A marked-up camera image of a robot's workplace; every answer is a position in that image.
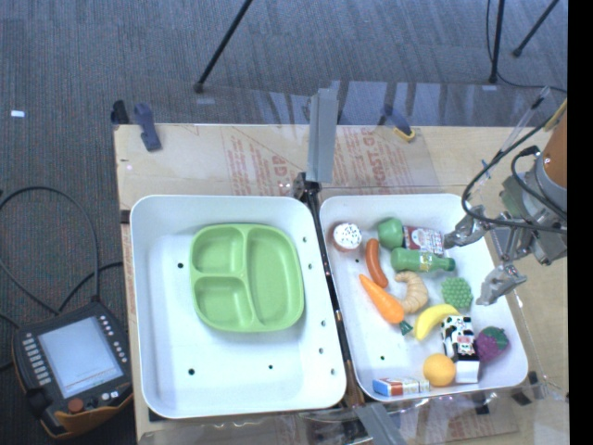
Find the screen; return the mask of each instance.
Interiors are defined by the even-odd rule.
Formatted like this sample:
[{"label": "screen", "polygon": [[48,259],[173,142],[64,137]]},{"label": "screen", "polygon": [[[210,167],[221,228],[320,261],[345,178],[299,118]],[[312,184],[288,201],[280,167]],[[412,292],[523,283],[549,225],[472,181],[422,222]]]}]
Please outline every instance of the screen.
[{"label": "screen", "polygon": [[64,399],[123,375],[94,317],[39,336]]}]

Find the banana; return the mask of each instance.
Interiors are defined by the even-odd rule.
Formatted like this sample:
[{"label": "banana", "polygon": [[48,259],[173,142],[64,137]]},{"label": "banana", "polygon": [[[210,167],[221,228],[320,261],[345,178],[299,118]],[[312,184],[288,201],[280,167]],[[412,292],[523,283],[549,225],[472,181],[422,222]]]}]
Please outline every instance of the banana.
[{"label": "banana", "polygon": [[439,303],[422,310],[414,325],[416,339],[424,339],[446,316],[459,314],[455,307],[448,303]]}]

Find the table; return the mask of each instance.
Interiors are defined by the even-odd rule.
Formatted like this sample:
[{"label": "table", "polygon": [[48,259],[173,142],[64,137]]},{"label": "table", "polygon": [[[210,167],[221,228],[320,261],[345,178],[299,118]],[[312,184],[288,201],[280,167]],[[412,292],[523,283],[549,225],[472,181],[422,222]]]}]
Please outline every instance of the table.
[{"label": "table", "polygon": [[[138,125],[114,130],[124,249],[128,325],[134,370],[134,409],[140,443],[317,443],[343,429],[332,413],[222,417],[208,420],[149,420],[138,374],[138,335],[132,271],[130,226],[125,214],[151,194],[287,196],[291,183],[306,170],[308,126],[157,124],[163,149],[147,152]],[[449,192],[460,195],[511,131],[509,127],[415,127],[407,143],[384,126],[338,126],[334,179],[322,194]],[[545,146],[548,133],[532,142]],[[504,163],[483,190],[487,207],[499,203],[501,182],[510,174]],[[496,251],[489,239],[488,247]],[[407,443],[444,443],[476,439],[479,443],[569,442],[567,260],[543,267],[531,257],[516,262],[527,283],[510,305],[539,382],[490,396],[489,414],[455,400],[460,409],[446,416],[436,403],[423,406],[411,424],[400,423]],[[372,443],[359,439],[357,443]]]}]

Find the emergency stop button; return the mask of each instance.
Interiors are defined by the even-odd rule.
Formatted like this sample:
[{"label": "emergency stop button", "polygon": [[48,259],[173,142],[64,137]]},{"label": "emergency stop button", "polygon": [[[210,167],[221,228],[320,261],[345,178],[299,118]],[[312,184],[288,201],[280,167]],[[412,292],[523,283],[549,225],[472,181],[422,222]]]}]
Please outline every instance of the emergency stop button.
[{"label": "emergency stop button", "polygon": [[84,411],[84,402],[81,398],[75,397],[68,401],[68,412],[81,413],[82,411]]}]

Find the orange fruit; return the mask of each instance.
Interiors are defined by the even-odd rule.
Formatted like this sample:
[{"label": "orange fruit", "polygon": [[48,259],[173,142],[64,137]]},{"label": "orange fruit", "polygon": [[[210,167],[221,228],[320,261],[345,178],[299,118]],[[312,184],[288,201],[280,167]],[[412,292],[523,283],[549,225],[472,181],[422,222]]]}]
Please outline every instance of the orange fruit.
[{"label": "orange fruit", "polygon": [[451,358],[442,352],[431,354],[424,360],[423,374],[431,386],[442,388],[455,379],[457,367]]}]

